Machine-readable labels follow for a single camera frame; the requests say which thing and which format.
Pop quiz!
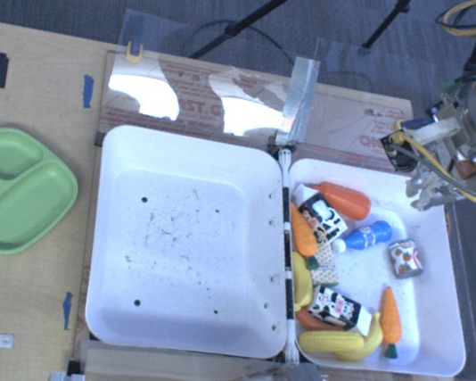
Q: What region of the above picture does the thin black and white rod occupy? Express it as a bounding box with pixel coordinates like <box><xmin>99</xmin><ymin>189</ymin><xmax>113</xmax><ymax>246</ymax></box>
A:
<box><xmin>243</xmin><ymin>145</ymin><xmax>334</xmax><ymax>367</ymax></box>

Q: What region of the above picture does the white can with red print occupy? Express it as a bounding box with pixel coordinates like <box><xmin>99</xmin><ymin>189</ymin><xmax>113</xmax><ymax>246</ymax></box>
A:
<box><xmin>382</xmin><ymin>235</ymin><xmax>430</xmax><ymax>284</ymax></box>

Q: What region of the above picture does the blue bottle with white cap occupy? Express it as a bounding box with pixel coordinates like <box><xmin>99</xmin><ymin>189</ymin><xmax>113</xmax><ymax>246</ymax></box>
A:
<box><xmin>330</xmin><ymin>212</ymin><xmax>395</xmax><ymax>261</ymax></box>

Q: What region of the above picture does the orange sausage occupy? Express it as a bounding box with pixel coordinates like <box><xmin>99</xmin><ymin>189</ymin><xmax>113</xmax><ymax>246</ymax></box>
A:
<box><xmin>292</xmin><ymin>306</ymin><xmax>348</xmax><ymax>337</ymax></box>

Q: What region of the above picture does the white plastic tray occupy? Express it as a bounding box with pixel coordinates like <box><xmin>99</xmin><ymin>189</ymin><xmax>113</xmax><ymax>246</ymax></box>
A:
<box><xmin>69</xmin><ymin>120</ymin><xmax>319</xmax><ymax>373</ymax></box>
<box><xmin>258</xmin><ymin>154</ymin><xmax>476</xmax><ymax>381</ymax></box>

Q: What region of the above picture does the black and white milk carton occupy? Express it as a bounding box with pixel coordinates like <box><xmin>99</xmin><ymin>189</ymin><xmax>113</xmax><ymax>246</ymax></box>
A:
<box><xmin>304</xmin><ymin>283</ymin><xmax>378</xmax><ymax>337</ymax></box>
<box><xmin>286</xmin><ymin>182</ymin><xmax>355</xmax><ymax>250</ymax></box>

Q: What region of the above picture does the yellow banana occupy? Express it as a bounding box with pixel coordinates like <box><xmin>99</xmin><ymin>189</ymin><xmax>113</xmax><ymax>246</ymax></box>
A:
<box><xmin>332</xmin><ymin>306</ymin><xmax>389</xmax><ymax>369</ymax></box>
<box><xmin>282</xmin><ymin>250</ymin><xmax>321</xmax><ymax>315</ymax></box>

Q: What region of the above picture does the green divided plate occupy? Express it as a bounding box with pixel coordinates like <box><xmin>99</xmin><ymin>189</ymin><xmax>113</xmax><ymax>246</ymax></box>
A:
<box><xmin>0</xmin><ymin>125</ymin><xmax>88</xmax><ymax>267</ymax></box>

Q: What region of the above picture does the orange carrot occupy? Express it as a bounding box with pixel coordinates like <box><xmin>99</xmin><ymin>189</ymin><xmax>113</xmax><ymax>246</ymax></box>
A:
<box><xmin>372</xmin><ymin>285</ymin><xmax>411</xmax><ymax>361</ymax></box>
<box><xmin>279</xmin><ymin>201</ymin><xmax>331</xmax><ymax>273</ymax></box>

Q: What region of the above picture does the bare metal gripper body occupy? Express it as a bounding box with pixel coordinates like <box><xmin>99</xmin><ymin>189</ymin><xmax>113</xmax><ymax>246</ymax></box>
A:
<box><xmin>439</xmin><ymin>110</ymin><xmax>476</xmax><ymax>193</ymax></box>

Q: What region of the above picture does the yellow corn cob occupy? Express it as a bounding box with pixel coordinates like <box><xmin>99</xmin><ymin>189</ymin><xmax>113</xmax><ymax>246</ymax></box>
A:
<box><xmin>295</xmin><ymin>322</ymin><xmax>366</xmax><ymax>362</ymax></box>

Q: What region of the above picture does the orange bottle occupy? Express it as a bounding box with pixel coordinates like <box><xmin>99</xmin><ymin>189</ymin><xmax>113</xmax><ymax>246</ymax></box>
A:
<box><xmin>305</xmin><ymin>178</ymin><xmax>375</xmax><ymax>223</ymax></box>

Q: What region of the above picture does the black cylinder on white bracket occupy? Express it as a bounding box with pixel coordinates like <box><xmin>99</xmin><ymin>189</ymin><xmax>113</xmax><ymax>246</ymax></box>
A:
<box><xmin>375</xmin><ymin>106</ymin><xmax>464</xmax><ymax>182</ymax></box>

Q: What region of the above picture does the patterned beige packet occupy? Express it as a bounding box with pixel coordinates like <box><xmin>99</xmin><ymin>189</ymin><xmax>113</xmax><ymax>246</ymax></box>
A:
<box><xmin>308</xmin><ymin>241</ymin><xmax>346</xmax><ymax>292</ymax></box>

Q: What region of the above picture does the brown cardboard board red print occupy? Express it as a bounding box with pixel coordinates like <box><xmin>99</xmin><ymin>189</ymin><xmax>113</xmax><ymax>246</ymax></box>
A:
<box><xmin>55</xmin><ymin>45</ymin><xmax>476</xmax><ymax>381</ymax></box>

